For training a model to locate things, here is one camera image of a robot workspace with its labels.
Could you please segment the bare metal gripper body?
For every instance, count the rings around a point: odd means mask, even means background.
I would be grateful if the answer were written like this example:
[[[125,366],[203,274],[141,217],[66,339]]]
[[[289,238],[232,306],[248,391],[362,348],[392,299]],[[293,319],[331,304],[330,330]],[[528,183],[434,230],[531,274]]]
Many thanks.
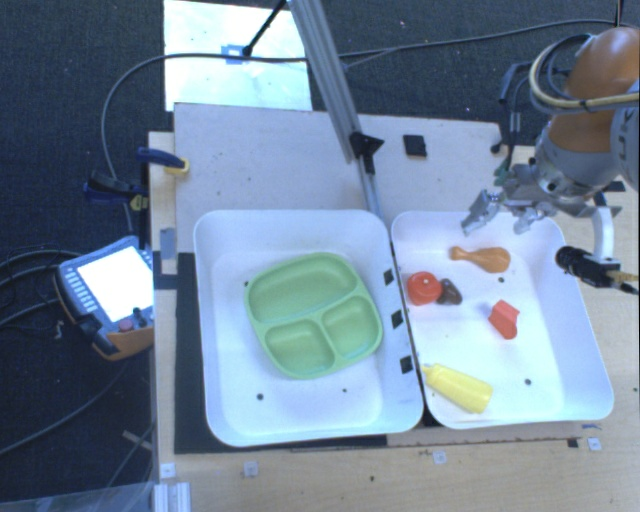
[[[516,210],[535,209],[553,215],[557,211],[582,216],[596,194],[583,185],[543,164],[516,164],[498,177],[503,204]]]

